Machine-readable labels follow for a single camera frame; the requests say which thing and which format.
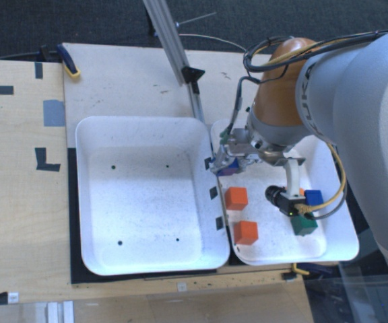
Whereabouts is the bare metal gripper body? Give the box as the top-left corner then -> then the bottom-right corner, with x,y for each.
223,127 -> 294,165

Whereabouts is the green cube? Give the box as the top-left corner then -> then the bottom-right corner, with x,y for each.
290,213 -> 319,237

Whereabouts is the white plastic tray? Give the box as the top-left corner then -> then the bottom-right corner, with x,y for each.
75,115 -> 230,277
210,118 -> 360,266

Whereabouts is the black cylinder on white bracket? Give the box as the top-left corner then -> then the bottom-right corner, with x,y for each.
264,156 -> 308,217

